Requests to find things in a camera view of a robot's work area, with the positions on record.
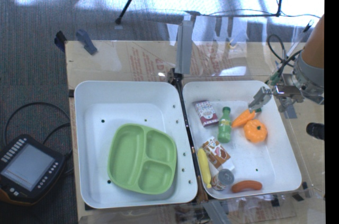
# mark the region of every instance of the cable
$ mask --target cable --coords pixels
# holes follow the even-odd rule
[[[280,46],[281,46],[281,49],[282,49],[283,58],[281,58],[280,56],[278,56],[278,55],[276,54],[276,52],[272,49],[272,46],[271,46],[271,43],[270,43],[270,38],[271,38],[271,37],[276,37],[276,38],[278,39],[278,41],[279,41],[279,43],[280,43]],[[271,34],[271,35],[269,35],[269,36],[267,37],[267,40],[266,40],[266,41],[267,41],[267,45],[269,46],[271,52],[272,52],[272,53],[273,53],[280,61],[283,61],[283,60],[286,59],[286,57],[285,57],[285,46],[284,46],[282,40],[281,40],[276,34]]]
[[[213,12],[213,13],[210,13],[210,14],[207,14],[207,15],[202,15],[202,16],[212,16],[212,15],[217,14],[217,13],[227,13],[227,12],[232,12],[232,11],[245,11],[245,10],[262,12],[262,13],[266,13],[266,14],[271,14],[272,16],[275,15],[275,13],[270,13],[270,12],[263,11],[263,10],[253,10],[253,9],[250,9],[250,8],[238,8],[238,9],[235,9],[235,10],[217,11],[217,12]]]
[[[280,66],[280,68],[278,69],[278,77],[280,77],[282,75],[282,72],[284,70],[284,67],[288,64],[288,62],[290,62],[291,60],[294,60],[295,57],[301,53],[302,50],[299,50],[297,52],[295,52],[294,54],[292,54],[292,56],[290,56],[286,61],[284,61],[282,63],[282,65]]]
[[[318,18],[318,19],[321,18],[321,17],[314,15],[314,14],[300,14],[300,15],[286,15],[286,14],[284,14],[282,17],[301,17],[301,16],[312,16],[312,17],[315,17],[315,18]]]
[[[52,104],[52,103],[48,103],[48,102],[31,102],[31,103],[27,103],[27,104],[24,104],[23,106],[19,107],[18,109],[16,109],[9,117],[9,119],[7,120],[6,122],[6,125],[5,125],[5,128],[4,128],[4,131],[3,131],[3,135],[2,135],[2,141],[3,141],[3,144],[4,146],[7,145],[7,136],[6,136],[6,132],[7,132],[7,128],[8,128],[8,125],[12,119],[12,117],[14,117],[15,114],[18,113],[19,110],[27,107],[27,106],[30,106],[30,105],[35,105],[35,104],[44,104],[44,105],[48,105],[48,106],[52,106],[52,107],[55,107],[57,108],[58,110],[60,110],[69,120],[70,120],[70,116],[67,114],[67,112],[65,110],[63,110],[62,108]]]
[[[7,120],[6,125],[5,125],[5,129],[4,129],[4,132],[3,132],[3,136],[2,136],[4,146],[7,145],[7,136],[6,136],[6,133],[7,133],[8,125],[9,125],[9,123],[10,123],[12,117],[14,117],[14,115],[17,114],[19,110],[21,110],[21,109],[23,109],[23,108],[25,108],[25,107],[27,107],[27,106],[35,105],[35,104],[44,104],[44,105],[48,105],[48,106],[55,107],[55,108],[57,108],[58,110],[60,110],[60,111],[61,111],[61,112],[62,112],[62,113],[70,120],[70,116],[67,114],[67,112],[66,112],[65,110],[63,110],[62,108],[60,108],[60,107],[58,107],[57,105],[54,105],[54,104],[52,104],[52,103],[48,103],[48,102],[31,102],[31,103],[25,104],[25,105],[19,107],[18,109],[16,109],[16,110],[10,115],[9,119]],[[61,125],[55,127],[55,128],[54,128],[51,132],[49,132],[49,134],[45,137],[45,139],[43,140],[42,144],[45,144],[46,141],[48,140],[48,138],[49,138],[53,133],[55,133],[57,130],[59,130],[59,129],[63,128],[63,127],[66,127],[66,126],[70,126],[70,122],[66,122],[66,123],[64,123],[64,124],[61,124]],[[72,152],[73,152],[73,149],[71,149],[71,150],[65,155],[66,160],[68,160],[68,159],[70,158],[70,156],[72,155]],[[74,169],[73,167],[70,168],[69,170],[65,171],[65,172],[63,173],[63,175],[69,175],[69,174],[71,174],[72,171],[73,171],[73,169]]]

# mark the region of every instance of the gray carpet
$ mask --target gray carpet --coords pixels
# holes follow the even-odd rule
[[[0,0],[0,131],[10,115],[30,102],[49,102],[67,112],[68,89],[65,54],[54,44],[58,31],[76,40],[78,29],[93,40],[169,40],[169,27],[184,18],[195,23],[222,16],[275,14],[277,0],[133,0],[122,23],[115,20],[127,0]],[[293,40],[296,28],[324,14],[324,0],[282,0],[279,17],[242,17],[247,22],[247,41],[263,41],[277,34]],[[197,29],[195,40],[215,40],[220,28]],[[9,140],[28,133],[38,140],[68,119],[58,109],[45,105],[20,110],[7,128]],[[64,127],[47,146],[67,153],[72,145],[70,128]],[[73,165],[72,158],[67,168]],[[77,222],[73,174],[64,176],[33,207],[23,208],[0,202],[0,223],[73,224]]]

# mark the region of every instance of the toy sausage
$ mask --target toy sausage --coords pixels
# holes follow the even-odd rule
[[[262,187],[263,185],[258,181],[246,180],[232,185],[231,189],[233,193],[238,193],[247,189],[260,190]]]

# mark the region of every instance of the green plate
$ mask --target green plate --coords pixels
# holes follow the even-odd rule
[[[157,129],[128,123],[112,140],[108,175],[116,185],[145,194],[162,194],[172,185],[176,145]]]

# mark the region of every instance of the toy can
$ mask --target toy can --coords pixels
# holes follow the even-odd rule
[[[220,191],[220,190],[225,189],[228,185],[233,184],[233,182],[234,182],[234,175],[232,171],[224,168],[221,171],[219,171],[218,174],[213,176],[211,180],[211,185],[215,190]]]

